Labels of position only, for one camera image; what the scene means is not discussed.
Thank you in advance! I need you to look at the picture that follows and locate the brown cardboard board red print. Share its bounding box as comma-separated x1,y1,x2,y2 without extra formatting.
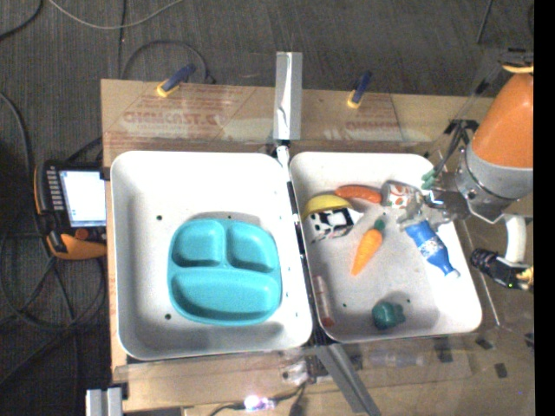
100,78,535,413

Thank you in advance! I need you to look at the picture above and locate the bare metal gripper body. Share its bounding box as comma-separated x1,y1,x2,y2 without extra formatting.
427,166,506,225

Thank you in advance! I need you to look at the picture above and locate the blue divided plate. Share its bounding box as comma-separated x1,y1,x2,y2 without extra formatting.
166,218,284,327

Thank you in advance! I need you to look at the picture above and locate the black and white carton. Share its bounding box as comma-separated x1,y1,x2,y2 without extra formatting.
308,207,362,244

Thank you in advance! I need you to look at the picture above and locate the orange carrot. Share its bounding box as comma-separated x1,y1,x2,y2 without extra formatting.
349,218,388,277

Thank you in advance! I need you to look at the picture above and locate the blue bottle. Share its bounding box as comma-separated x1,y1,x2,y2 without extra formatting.
403,218,462,280

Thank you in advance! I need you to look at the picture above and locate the white and red can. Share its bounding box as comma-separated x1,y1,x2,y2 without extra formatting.
380,179,424,210

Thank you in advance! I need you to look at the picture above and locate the orange sausage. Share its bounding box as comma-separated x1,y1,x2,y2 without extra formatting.
334,184,384,205

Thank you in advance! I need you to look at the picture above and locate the black cylinder on white bracket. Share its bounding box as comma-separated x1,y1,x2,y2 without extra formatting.
469,213,532,292

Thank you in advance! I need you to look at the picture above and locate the white plastic tray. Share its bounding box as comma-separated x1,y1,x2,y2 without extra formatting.
289,151,484,345
109,149,314,362

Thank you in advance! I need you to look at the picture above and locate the green broccoli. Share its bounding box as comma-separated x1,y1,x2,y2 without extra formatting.
370,300,407,331

